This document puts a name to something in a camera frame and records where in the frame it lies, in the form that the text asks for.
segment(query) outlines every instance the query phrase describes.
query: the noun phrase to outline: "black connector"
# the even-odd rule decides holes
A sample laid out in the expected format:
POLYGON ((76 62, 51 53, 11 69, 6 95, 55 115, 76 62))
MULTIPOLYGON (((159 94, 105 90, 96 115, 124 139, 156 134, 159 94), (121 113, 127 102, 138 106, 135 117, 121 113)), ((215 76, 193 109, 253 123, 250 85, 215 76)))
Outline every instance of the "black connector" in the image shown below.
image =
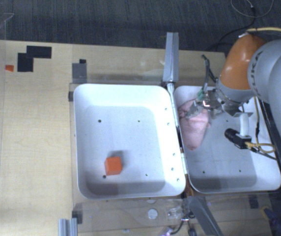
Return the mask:
POLYGON ((239 132, 229 128, 225 131, 225 137, 231 141, 232 143, 234 143, 235 146, 237 146, 240 149, 246 149, 248 148, 248 146, 245 144, 245 142, 251 142, 251 137, 250 136, 246 136, 246 137, 242 137, 239 136, 239 132))

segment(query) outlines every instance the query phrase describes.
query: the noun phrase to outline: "pink cloth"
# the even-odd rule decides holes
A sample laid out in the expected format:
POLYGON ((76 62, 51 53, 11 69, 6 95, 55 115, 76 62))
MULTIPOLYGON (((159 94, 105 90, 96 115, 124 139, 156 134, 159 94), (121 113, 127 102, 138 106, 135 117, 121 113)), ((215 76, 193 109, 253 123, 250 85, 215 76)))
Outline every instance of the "pink cloth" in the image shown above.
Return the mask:
POLYGON ((193 100, 190 100, 178 108, 183 143, 190 150, 194 150, 201 145, 206 129, 210 126, 206 109, 203 109, 197 116, 186 119, 185 115, 192 103, 193 100))

